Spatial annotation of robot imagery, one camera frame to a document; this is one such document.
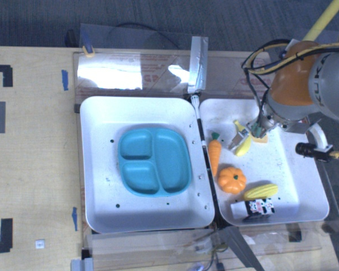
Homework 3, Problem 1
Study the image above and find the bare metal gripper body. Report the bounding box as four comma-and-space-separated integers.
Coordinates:
246, 110, 289, 139

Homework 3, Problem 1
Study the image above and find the yellow banana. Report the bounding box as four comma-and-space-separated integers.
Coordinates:
233, 119, 253, 158

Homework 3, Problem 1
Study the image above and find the yellow flat wedge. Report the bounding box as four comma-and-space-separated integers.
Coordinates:
251, 133, 269, 145

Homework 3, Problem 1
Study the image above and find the orange carrot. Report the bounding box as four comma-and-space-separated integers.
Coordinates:
208, 132, 223, 178

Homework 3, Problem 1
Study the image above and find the orange pumpkin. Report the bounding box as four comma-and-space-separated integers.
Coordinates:
217, 167, 247, 195

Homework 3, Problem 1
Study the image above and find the white plastic tray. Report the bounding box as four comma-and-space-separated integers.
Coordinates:
79, 95, 216, 234
199, 98, 331, 228

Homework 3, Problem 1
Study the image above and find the yellow corn cob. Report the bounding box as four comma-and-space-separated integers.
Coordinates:
243, 183, 279, 202

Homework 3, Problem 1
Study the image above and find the blue divided plate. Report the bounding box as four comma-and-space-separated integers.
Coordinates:
118, 128, 193, 198

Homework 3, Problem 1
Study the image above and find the cow print carton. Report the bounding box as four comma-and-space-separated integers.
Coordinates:
230, 198, 276, 221

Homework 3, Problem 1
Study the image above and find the black cylinder on white bracket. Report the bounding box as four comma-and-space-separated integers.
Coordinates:
295, 123, 334, 163

